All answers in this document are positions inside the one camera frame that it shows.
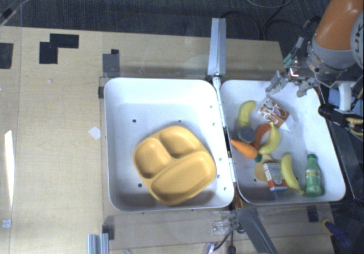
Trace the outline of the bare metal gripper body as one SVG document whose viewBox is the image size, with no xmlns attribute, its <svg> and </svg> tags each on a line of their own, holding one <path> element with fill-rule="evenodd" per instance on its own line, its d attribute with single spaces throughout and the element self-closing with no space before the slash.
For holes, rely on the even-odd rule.
<svg viewBox="0 0 364 254">
<path fill-rule="evenodd" d="M 288 78 L 332 87 L 348 69 L 349 50 L 330 50 L 317 43 L 308 43 L 305 56 L 293 59 L 288 68 Z"/>
</svg>

